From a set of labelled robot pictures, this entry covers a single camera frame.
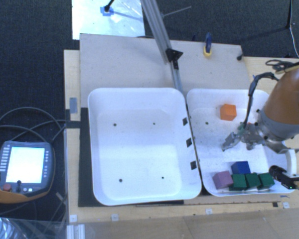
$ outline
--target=empty white tray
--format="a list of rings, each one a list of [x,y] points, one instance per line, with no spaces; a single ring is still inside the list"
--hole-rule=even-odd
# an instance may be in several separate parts
[[[88,97],[93,191],[108,206],[195,198],[201,179],[184,96],[102,88]]]
[[[257,109],[261,109],[268,94],[255,90],[254,100],[248,122],[257,121]],[[238,143],[233,148],[222,151],[221,144],[230,132],[237,132],[240,122],[244,121],[248,104],[248,90],[193,89],[187,95],[188,112],[192,125],[195,145],[199,158],[203,184],[206,190],[215,196],[231,196],[263,193],[290,193],[277,182],[269,190],[229,191],[228,188],[217,190],[212,177],[217,172],[230,171],[236,161],[247,160],[251,172],[266,173],[272,165],[287,168],[284,154],[276,154],[266,146],[257,145],[247,150],[245,143]],[[223,104],[236,105],[237,116],[233,121],[220,119]]]

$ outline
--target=control panel button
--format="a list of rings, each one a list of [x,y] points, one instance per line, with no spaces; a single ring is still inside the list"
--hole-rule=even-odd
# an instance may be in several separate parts
[[[11,191],[11,184],[5,183],[4,186],[2,187],[3,191]]]

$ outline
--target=black floor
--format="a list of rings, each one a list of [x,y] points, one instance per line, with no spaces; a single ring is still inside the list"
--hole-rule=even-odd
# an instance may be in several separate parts
[[[287,23],[290,0],[157,0],[162,13],[192,6],[164,19],[171,39],[204,41],[211,32],[217,43],[240,44],[246,56],[296,57]],[[293,32],[299,53],[299,0],[294,0]],[[71,0],[0,0],[0,116],[7,111],[32,106],[65,118],[63,50],[79,49],[72,40]],[[151,35],[145,23],[146,34]],[[34,126],[45,117],[19,112],[3,124]],[[49,140],[53,125],[42,134]],[[0,129],[0,144],[16,131]],[[56,196],[65,196],[63,139],[54,144],[57,174],[51,192],[26,205],[0,204],[0,216],[21,219],[61,220],[64,206]]]

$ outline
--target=black clamp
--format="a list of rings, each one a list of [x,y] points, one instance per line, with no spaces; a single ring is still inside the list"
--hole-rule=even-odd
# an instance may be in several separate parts
[[[168,61],[173,62],[174,69],[178,70],[179,67],[178,67],[177,61],[181,57],[181,55],[183,55],[183,52],[168,48],[168,49],[166,49],[166,55],[167,55]]]

